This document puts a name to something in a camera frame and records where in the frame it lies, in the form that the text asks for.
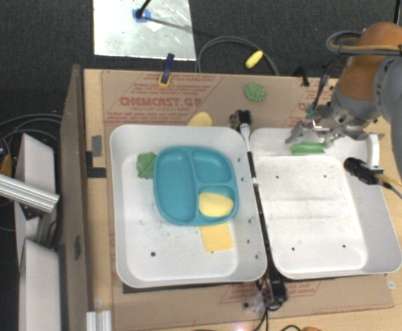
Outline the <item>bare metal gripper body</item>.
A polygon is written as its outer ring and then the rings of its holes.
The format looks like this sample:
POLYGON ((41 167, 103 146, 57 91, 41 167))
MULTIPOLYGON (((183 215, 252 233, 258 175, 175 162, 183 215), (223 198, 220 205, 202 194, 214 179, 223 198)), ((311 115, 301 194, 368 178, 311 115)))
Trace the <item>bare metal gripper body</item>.
POLYGON ((343 109, 338 103, 311 105, 305 118, 310 121, 310 129, 319 133, 326 141, 340 137, 350 137, 354 140, 365 136, 364 128, 371 119, 360 119, 343 109))

